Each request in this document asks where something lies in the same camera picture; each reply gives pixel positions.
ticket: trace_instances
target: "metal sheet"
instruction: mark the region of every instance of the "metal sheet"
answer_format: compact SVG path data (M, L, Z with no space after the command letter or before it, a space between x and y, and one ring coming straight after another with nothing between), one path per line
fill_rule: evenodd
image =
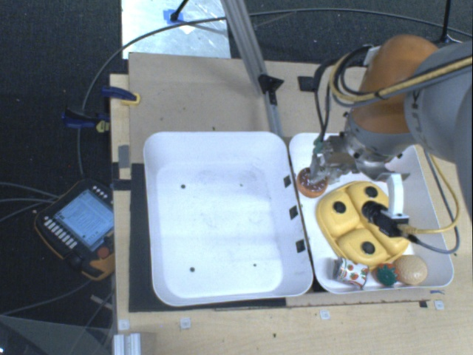
M170 25L164 12L175 10L182 0L122 0L123 44L152 30ZM224 11L220 0L189 0L182 11L183 20L221 17ZM123 52L194 55L230 58L226 21L216 21L199 27L184 26L172 29L133 44Z

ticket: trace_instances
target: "yellow egg carton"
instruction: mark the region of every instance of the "yellow egg carton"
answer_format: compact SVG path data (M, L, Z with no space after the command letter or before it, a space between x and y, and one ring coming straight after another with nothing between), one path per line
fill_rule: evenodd
M407 249L409 241L388 237L361 213L363 205L375 201L388 206L386 194L374 183L348 183L324 196L316 208L316 218L334 252L370 269L391 263Z

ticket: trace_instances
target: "black floor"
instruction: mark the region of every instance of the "black floor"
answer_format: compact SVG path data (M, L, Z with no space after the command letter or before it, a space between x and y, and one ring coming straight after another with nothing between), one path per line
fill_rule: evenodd
M355 8L410 16L442 24L445 0L246 0L250 12L309 7ZM453 0L450 26L472 32L473 0ZM120 46L120 0L0 0L0 181L62 194L81 176L76 131L61 123L66 106L80 109L86 89L102 63ZM411 33L430 40L441 28L400 18L326 11L297 13L268 23L253 20L267 60L319 62L343 55L362 44L380 44L390 36ZM460 40L468 36L450 32ZM232 54L237 52L232 45ZM111 72L126 63L112 62ZM105 112L93 90L87 109ZM109 137L83 130L86 176L109 183ZM0 220L26 203L6 203L34 194L0 186ZM35 214L0 223L0 313L47 300L86 282L39 240ZM16 314L34 320L85 325L105 297L111 280L91 283L66 299ZM107 327L112 316L102 310L91 322Z

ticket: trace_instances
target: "wooden table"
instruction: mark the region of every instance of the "wooden table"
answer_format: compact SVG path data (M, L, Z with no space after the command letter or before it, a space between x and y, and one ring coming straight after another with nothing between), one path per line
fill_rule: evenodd
M301 93L296 80L298 75L312 75L315 67L267 62L270 75L286 80L277 96L288 138L318 129L313 96ZM350 77L357 83L361 73L355 70ZM241 61L135 54L130 58L130 78L112 75L111 84L129 88L130 79L136 88L133 92L144 92L141 104L155 107L154 113L145 114L143 125L134 128L130 122L136 122L137 117L130 117L135 108L112 100L112 160L122 180L131 177L130 163L142 162L140 146L150 133L268 129L262 99L255 97ZM145 92L150 84L154 85L151 92ZM329 132L343 128L342 114L342 109L333 107ZM129 149L128 155L119 157L124 149ZM441 166L460 191L455 167L444 162ZM440 222L448 222L428 172L426 182ZM130 191L114 191L114 204L118 327L121 334L141 333L143 354L443 355L469 354L473 348L472 225L463 204L459 224L462 245L452 256L455 277L440 291L308 294L288 299L285 308L147 313L128 310ZM445 237L451 247L453 233ZM420 307L420 300L427 301L426 308ZM327 311L330 318L324 319ZM190 318L189 329L180 327L182 318Z

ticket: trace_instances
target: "orange button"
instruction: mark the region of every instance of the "orange button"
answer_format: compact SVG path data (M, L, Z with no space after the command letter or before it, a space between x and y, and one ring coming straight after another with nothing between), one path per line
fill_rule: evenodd
M110 250L105 246L100 247L97 250L97 255L98 255L99 258L105 259L106 257L108 257L110 255Z

